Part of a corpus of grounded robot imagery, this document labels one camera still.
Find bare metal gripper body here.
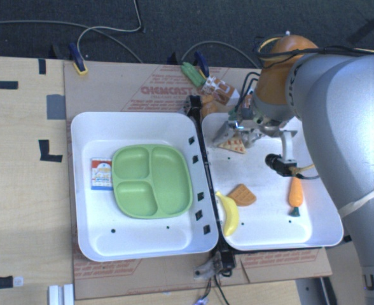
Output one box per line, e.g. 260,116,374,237
233,114,298,146

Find yellow pizza slice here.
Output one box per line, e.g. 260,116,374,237
216,134,248,155

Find orange toy bread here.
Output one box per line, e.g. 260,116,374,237
200,94,220,119

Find thin black and white rod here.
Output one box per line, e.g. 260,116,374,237
191,114,228,281

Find orange waffle biscuit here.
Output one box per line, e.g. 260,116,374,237
226,184,258,207

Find green toy vegetable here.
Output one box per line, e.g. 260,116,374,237
180,62,207,88

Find orange carrot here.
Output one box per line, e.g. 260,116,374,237
287,176,304,217

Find yellow banana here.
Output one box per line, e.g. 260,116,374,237
215,191,240,238

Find green divided plate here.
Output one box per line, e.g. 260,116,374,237
111,144,195,220

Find white plastic tray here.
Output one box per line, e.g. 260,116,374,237
70,111,220,263
201,112,345,252

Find brown cardboard board red print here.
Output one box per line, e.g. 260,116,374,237
62,60,333,301

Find white red blue small carton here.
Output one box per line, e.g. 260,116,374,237
90,157,114,191

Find black cylinder on white bracket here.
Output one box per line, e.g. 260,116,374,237
264,130,299,178

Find black block with thin wires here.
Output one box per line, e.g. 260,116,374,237
217,249,237,275
185,95,204,119

